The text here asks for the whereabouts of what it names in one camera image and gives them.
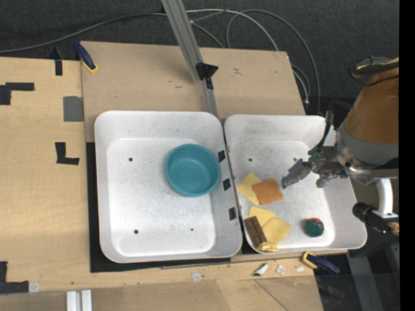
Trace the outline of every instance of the blue bowl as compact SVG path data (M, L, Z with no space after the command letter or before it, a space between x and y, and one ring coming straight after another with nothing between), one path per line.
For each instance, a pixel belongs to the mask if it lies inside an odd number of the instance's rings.
M167 157L165 169L171 187L182 196L208 194L220 179L218 159L207 148L195 144L176 147Z

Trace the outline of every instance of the metal bracket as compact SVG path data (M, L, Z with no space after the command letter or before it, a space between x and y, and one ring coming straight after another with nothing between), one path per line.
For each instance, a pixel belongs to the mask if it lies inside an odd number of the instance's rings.
M211 77L216 73L219 67L216 65L208 65L207 63L199 62L196 64L196 70L199 75L199 79L206 80L207 88L213 90L213 83Z

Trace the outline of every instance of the black tape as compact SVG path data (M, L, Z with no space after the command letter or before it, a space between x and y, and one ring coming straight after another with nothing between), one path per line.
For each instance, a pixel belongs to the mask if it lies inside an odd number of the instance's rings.
M223 190L227 191L231 187L231 180L225 179L223 181Z
M62 163L65 165L79 164L79 158L67 158L66 157L66 143L57 142L54 145L56 147L56 155L58 156L56 163Z
M82 122L84 120L84 102L76 96L64 97L64 121Z
M10 105L11 90L6 86L0 86L0 105Z
M222 162L225 159L225 150L218 152L219 162Z
M233 219L236 219L236 208L231 207L229 209L229 220L232 221Z
M0 105L10 105L12 91L34 91L34 83L10 83L0 86Z
M64 73L63 67L62 67L62 61L61 60L55 60L54 61L54 74L56 76L62 76Z
M27 293L29 282L6 282L7 262L0 262L0 295L13 293Z

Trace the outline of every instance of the gray metal rod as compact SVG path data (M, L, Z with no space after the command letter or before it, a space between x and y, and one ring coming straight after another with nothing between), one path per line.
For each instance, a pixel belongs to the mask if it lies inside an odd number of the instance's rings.
M196 65L202 63L203 59L196 42L195 34L190 26L190 21L187 17L183 1L161 0L161 2L163 3L163 7L169 18L176 40L182 50L193 81L202 83L206 108L210 113L218 116L213 90L207 87L205 80L200 81L196 70Z

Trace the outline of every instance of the blue clamp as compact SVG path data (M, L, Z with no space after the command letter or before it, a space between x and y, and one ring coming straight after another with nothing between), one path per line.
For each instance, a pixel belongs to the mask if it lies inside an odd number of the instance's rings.
M330 274L340 273L340 268L335 266L332 262L322 257L318 257L309 251L303 254L302 262L306 264L308 267L311 267L312 269L322 268L323 270L326 270Z
M84 65L84 67L91 73L94 74L98 71L98 65L96 63L93 62L91 56L89 55L89 53L87 52L87 50L85 50L85 48L79 44L79 43L75 43L73 44L73 48L75 50L75 52L79 55L80 59L82 60L82 64Z

